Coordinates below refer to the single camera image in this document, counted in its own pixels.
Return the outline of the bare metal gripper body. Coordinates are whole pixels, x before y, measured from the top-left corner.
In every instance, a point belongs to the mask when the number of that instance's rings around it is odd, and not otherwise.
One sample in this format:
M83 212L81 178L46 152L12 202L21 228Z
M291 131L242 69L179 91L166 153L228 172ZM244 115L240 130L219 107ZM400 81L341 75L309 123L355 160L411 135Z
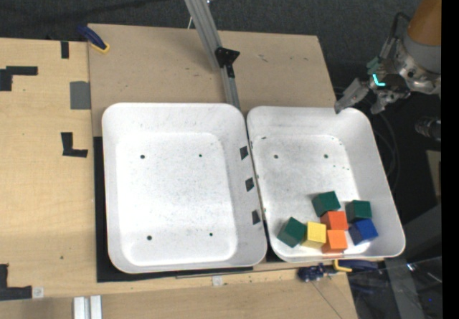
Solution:
M398 100L413 92L441 96L441 75L426 70L410 56L375 57L368 62L369 87L380 100Z

